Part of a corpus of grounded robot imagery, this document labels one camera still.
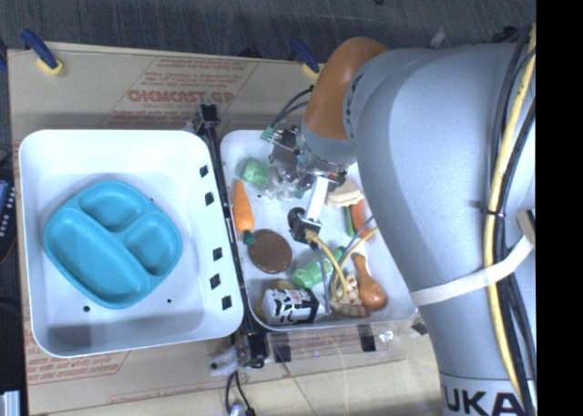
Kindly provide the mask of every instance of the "orange carrot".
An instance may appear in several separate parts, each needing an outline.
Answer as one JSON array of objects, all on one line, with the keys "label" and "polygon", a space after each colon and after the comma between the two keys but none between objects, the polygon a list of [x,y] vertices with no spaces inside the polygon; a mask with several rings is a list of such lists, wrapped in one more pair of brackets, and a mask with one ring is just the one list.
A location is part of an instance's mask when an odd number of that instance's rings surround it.
[{"label": "orange carrot", "polygon": [[251,210],[251,203],[240,180],[235,180],[233,193],[233,221],[235,229],[243,232],[243,242],[247,245],[255,243],[251,231],[255,227],[255,218]]},{"label": "orange carrot", "polygon": [[[356,204],[351,204],[350,207],[350,217],[353,221],[354,231],[358,231],[366,221],[364,218],[364,198],[358,201]],[[364,238],[364,236],[371,231],[370,227],[365,227],[363,232],[360,234],[360,238]]]}]

